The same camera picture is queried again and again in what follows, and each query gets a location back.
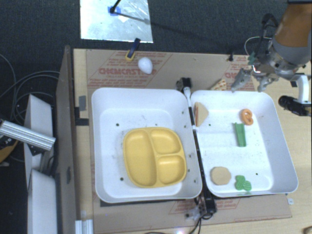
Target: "black cable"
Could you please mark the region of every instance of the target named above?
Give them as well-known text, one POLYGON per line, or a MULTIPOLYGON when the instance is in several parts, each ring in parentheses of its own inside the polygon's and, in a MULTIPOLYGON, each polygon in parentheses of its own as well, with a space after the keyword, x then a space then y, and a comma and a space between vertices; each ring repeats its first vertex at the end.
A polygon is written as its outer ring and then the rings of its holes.
POLYGON ((6 93, 8 93, 12 88, 14 88, 18 83, 20 83, 21 81, 23 81, 24 79, 30 77, 30 76, 33 76, 33 75, 38 75, 38 74, 45 74, 45 73, 53 73, 53 74, 58 74, 59 75, 59 72, 58 71, 38 71, 38 72, 34 72, 34 73, 31 73, 30 75, 27 75, 21 79, 19 79, 15 84, 13 84, 11 87, 9 87, 7 90, 5 90, 1 95, 0 95, 0 98, 2 98, 6 93))
POLYGON ((48 160, 48 164, 47 164, 47 169, 49 169, 49 166, 50 166, 50 161, 51 161, 51 159, 53 159, 54 158, 54 155, 52 156, 52 157, 50 157, 49 158, 49 160, 48 160))
POLYGON ((272 26, 272 27, 277 27, 278 26, 277 20, 275 19, 275 17, 271 13, 266 13, 263 16, 261 23, 262 23, 262 28, 261 28, 261 34, 260 34, 260 38, 259 38, 259 43, 256 46, 256 49, 254 51, 254 56, 255 57, 258 55, 261 43, 262 43, 263 39, 266 37, 266 28, 269 27, 269 25, 272 26), (269 21, 273 22, 274 25, 267 24, 269 21))
POLYGON ((22 159, 18 159, 18 158, 15 158, 15 157, 13 157, 12 155, 10 155, 10 158, 11 158, 11 159, 13 159, 13 160, 15 160, 15 161, 17 161, 17 162, 20 162, 20 163, 25 163, 25 161, 24 161, 24 160, 22 160, 22 159))
MULTIPOLYGON (((19 114, 20 115, 22 115, 23 113, 25 113, 27 110, 26 109, 24 109, 24 110, 22 110, 22 111, 19 111, 19 114)), ((19 124, 19 125, 23 125, 23 122, 20 122, 18 119, 17 119, 17 117, 16 117, 16 115, 14 114, 13 115, 14 116, 14 119, 15 119, 15 121, 19 124)))
POLYGON ((18 121, 16 115, 15 115, 15 107, 17 105, 17 95, 18 93, 20 92, 20 88, 29 80, 31 79, 34 79, 34 78, 53 78, 55 80, 58 80, 57 77, 55 76, 50 76, 50 75, 35 75, 35 76, 31 76, 31 77, 28 77, 27 79, 25 79, 20 85, 19 87, 17 88, 16 90, 16 94, 15 94, 15 97, 14 97, 14 108, 12 109, 12 112, 11 112, 11 118, 14 118, 16 121, 18 121))
MULTIPOLYGON (((256 38, 260 38, 260 37, 250 37, 250 38, 248 38, 248 39, 245 41, 244 49, 245 49, 246 55, 249 56, 249 53, 248 53, 248 51, 247 51, 247 43, 248 43, 250 40, 256 39, 256 38)), ((263 39, 265 39, 265 40, 271 40, 272 38, 264 37, 263 39)))
POLYGON ((310 4, 312 0, 287 0, 288 4, 310 4))
POLYGON ((199 204, 199 200, 196 197, 194 198, 194 202, 195 202, 196 205, 199 204))
POLYGON ((201 218, 198 220, 198 222, 196 223, 194 229, 192 229, 192 230, 190 231, 189 234, 193 234, 193 233, 196 231, 196 229, 197 229, 198 226, 199 226, 199 229, 198 229, 198 233, 197 233, 197 234, 199 234, 199 232, 200 232, 200 228, 201 228, 201 218))
MULTIPOLYGON (((9 64, 9 67, 10 69, 12 70, 12 74, 13 74, 13 81, 14 81, 14 84, 16 83, 16 75, 15 75, 15 71, 14 71, 14 68, 12 66, 12 64, 9 62, 9 60, 4 57, 3 55, 0 54, 0 57, 2 57, 6 62, 7 64, 9 64)), ((13 92, 13 100, 12 100, 12 108, 14 107, 14 96, 15 96, 15 93, 16 93, 16 87, 14 87, 14 92, 13 92)))
POLYGON ((164 232, 146 232, 144 234, 167 234, 167 233, 164 233, 164 232))
POLYGON ((209 214, 209 213, 206 213, 203 217, 201 217, 202 219, 204 219, 204 220, 209 220, 210 218, 212 218, 212 214, 209 214))

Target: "wooden surface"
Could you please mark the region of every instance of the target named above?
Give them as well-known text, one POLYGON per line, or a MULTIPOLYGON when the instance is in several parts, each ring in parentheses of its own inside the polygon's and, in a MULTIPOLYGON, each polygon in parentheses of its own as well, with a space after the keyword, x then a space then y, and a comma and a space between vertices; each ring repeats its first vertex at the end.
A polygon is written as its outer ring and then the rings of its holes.
MULTIPOLYGON (((86 50, 74 50, 74 78, 75 78, 75 101, 78 103, 78 97, 86 95, 86 50)), ((304 70, 299 70, 306 74, 311 74, 311 65, 304 70)), ((231 224, 206 225, 202 226, 201 233, 284 233, 301 234, 304 229, 312 226, 312 156, 311 156, 311 118, 299 117, 289 111, 283 110, 278 105, 278 99, 282 95, 292 97, 298 96, 298 89, 292 88, 290 83, 281 79, 268 86, 265 91, 275 102, 280 123, 285 135, 285 139, 292 156, 292 161, 297 172, 299 186, 298 189, 288 195, 293 199, 291 205, 292 218, 275 219, 265 221, 252 221, 231 224)), ((82 210, 82 219, 93 217, 92 190, 91 190, 91 167, 90 167, 90 149, 89 128, 87 126, 77 126, 77 147, 78 147, 78 178, 80 209, 82 210)), ((163 233, 188 233, 191 228, 164 229, 163 233)), ((143 234, 147 231, 131 232, 130 234, 143 234)))

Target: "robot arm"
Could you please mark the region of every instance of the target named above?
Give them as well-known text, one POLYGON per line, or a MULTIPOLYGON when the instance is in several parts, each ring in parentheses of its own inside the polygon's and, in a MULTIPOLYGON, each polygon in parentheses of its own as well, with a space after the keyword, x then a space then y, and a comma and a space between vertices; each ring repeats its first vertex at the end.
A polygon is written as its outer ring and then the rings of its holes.
POLYGON ((309 84, 304 74, 296 73, 298 69, 311 60, 311 28, 312 0, 288 0, 289 5, 282 20, 270 41, 265 53, 259 53, 261 40, 265 37, 268 21, 275 26, 277 22, 271 14, 266 14, 262 20, 262 35, 259 45, 249 57, 250 70, 240 70, 232 85, 232 91, 243 87, 251 76, 259 81, 258 91, 280 77, 296 82, 299 86, 298 99, 283 97, 279 103, 284 108, 298 115, 311 116, 311 103, 308 102, 309 84))

